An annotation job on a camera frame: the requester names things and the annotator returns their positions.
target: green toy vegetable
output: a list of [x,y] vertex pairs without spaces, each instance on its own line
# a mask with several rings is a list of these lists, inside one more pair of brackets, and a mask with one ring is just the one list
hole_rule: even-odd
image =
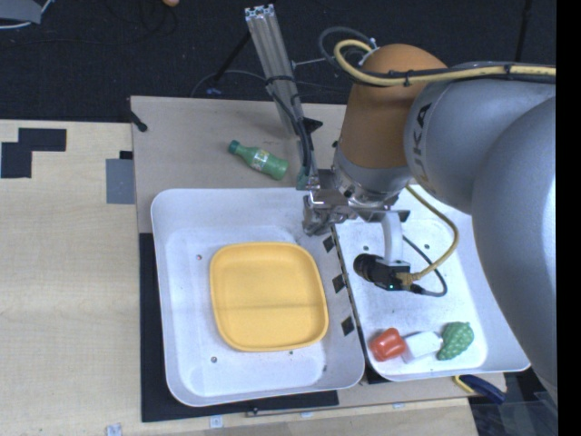
[[451,360],[458,357],[474,341],[474,332],[469,322],[452,322],[442,333],[444,344],[438,352],[438,360]]

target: plate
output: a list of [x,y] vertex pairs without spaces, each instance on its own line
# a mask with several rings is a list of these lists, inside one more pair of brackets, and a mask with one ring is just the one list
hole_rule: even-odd
[[218,331],[239,351],[306,347],[329,327],[317,264],[298,244],[222,247],[212,257],[210,286]]

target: bottle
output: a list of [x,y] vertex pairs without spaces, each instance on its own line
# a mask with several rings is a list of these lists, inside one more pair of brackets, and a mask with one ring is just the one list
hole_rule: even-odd
[[250,168],[280,180],[287,172],[289,162],[259,147],[244,147],[238,141],[230,142],[228,152],[239,155]]

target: yellow cable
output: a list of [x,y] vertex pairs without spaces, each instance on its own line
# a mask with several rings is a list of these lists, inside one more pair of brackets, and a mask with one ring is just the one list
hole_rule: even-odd
[[427,207],[431,212],[433,212],[437,217],[439,217],[441,220],[444,220],[448,224],[448,226],[452,228],[452,232],[454,233],[454,240],[452,241],[452,244],[448,247],[448,249],[444,252],[444,254],[441,257],[439,257],[432,264],[428,265],[427,268],[423,269],[421,272],[400,272],[397,274],[397,276],[400,278],[401,281],[403,281],[405,285],[410,285],[414,281],[420,280],[421,278],[426,276],[426,274],[436,270],[436,268],[438,268],[444,261],[447,260],[447,258],[456,250],[456,247],[458,247],[460,234],[458,232],[458,228],[456,227],[456,225],[445,214],[443,214],[438,209],[433,207],[430,203],[428,203],[428,201],[426,201],[421,195],[414,191],[411,188],[411,186],[407,185],[406,189],[408,190],[409,193],[416,197],[416,199],[418,199],[425,207]]
[[452,79],[462,79],[467,77],[475,77],[475,76],[484,76],[484,75],[491,75],[491,74],[526,74],[526,75],[550,75],[556,76],[556,68],[550,66],[534,66],[534,65],[527,65],[527,64],[512,64],[509,67],[509,71],[504,65],[497,65],[497,66],[480,66],[476,68],[466,68],[462,71],[452,71],[447,73],[440,73],[440,74],[423,74],[423,75],[413,75],[405,77],[405,79],[401,78],[393,78],[387,79],[383,77],[377,77],[372,74],[362,73],[357,68],[353,67],[349,64],[341,49],[345,46],[357,46],[358,48],[362,48],[367,52],[371,52],[373,49],[361,42],[360,40],[356,39],[347,39],[338,42],[335,45],[334,54],[337,63],[339,63],[340,67],[343,68],[348,74],[353,76],[354,78],[367,83],[373,84],[379,87],[390,87],[392,85],[401,85],[401,84],[412,84],[412,82],[416,83],[432,83],[436,81],[448,81]]

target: wooden table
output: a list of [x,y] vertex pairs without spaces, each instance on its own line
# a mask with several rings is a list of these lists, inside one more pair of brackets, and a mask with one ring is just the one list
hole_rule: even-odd
[[[245,134],[242,127],[237,137],[222,135],[222,141],[237,138],[269,145],[275,153],[288,147],[284,140],[271,137],[278,120],[271,104],[160,102],[147,97],[132,102],[133,110],[150,126],[148,141],[156,134],[168,135],[168,129],[163,131],[156,123],[168,124],[171,117],[163,114],[160,104],[195,118],[191,123],[198,124],[198,141],[190,152],[194,161],[215,152],[203,139],[216,137],[217,132],[201,131],[199,124],[204,122],[215,126],[235,118],[247,129],[261,124],[258,135]],[[329,137],[320,138],[328,142],[340,127],[341,109],[308,105],[305,110],[334,122]],[[16,142],[19,128],[66,129],[67,143],[65,152],[33,152],[31,178],[0,179],[0,434],[340,436],[383,434],[389,429],[400,436],[478,435],[467,395],[451,379],[389,385],[362,382],[339,391],[337,408],[274,411],[256,417],[228,414],[222,416],[222,429],[211,429],[211,417],[143,423],[138,233],[148,225],[143,213],[151,193],[188,180],[179,173],[167,183],[154,177],[140,180],[140,169],[145,173],[148,167],[143,160],[152,150],[139,148],[146,144],[145,136],[133,137],[140,133],[131,124],[3,120],[0,142]],[[192,128],[196,135],[196,125]],[[137,204],[108,203],[105,162],[131,150],[135,151]],[[180,160],[179,154],[173,158]],[[179,169],[167,156],[150,166],[157,173],[165,167]],[[200,177],[200,187],[223,185],[219,176],[224,171],[229,179],[235,179],[232,173],[248,174],[242,167],[234,172],[231,163],[215,154],[214,162],[203,169],[213,172]],[[187,174],[190,170],[182,169],[182,175]],[[260,177],[256,173],[252,179]],[[252,181],[249,186],[261,183]],[[487,379],[505,386],[502,373]]]

